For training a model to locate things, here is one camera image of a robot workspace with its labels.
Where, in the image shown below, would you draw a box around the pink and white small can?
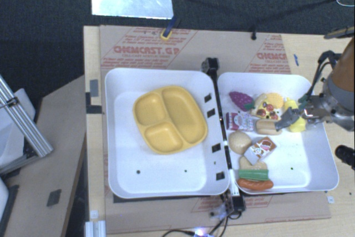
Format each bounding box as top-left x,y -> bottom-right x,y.
225,111 -> 254,132

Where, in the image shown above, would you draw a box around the yellow squeeze bottle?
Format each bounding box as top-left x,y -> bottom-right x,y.
285,97 -> 307,133

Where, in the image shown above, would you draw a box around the purple grapes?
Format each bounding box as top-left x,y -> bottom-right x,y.
229,90 -> 256,113

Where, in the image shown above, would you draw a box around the thin black and white rod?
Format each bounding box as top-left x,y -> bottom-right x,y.
210,69 -> 237,198

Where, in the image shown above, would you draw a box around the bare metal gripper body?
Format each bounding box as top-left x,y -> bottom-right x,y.
302,93 -> 355,132

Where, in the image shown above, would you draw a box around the brown cardboard board red print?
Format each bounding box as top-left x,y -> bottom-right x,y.
99,25 -> 332,234

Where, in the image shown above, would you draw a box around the green toy vegetable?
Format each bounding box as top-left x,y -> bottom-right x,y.
238,168 -> 270,182

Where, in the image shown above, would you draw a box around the tan hot dog bun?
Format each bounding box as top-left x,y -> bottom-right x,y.
255,118 -> 283,136

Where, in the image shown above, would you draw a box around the beige bread piece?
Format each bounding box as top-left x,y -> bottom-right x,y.
239,155 -> 268,172

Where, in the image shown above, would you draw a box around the pizza slice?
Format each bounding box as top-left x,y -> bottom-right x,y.
250,93 -> 281,121

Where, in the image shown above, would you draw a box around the orange sausage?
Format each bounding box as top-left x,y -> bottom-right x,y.
236,178 -> 275,191

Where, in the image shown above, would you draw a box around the round beige bread roll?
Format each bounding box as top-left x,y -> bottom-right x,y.
227,130 -> 253,155

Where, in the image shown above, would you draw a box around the white plastic tray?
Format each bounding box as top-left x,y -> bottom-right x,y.
104,67 -> 231,199
216,72 -> 340,196

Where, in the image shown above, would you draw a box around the yellow divided plate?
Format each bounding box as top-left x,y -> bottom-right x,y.
132,85 -> 209,155

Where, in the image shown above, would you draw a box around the brown and white small carton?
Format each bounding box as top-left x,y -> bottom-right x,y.
243,136 -> 277,165

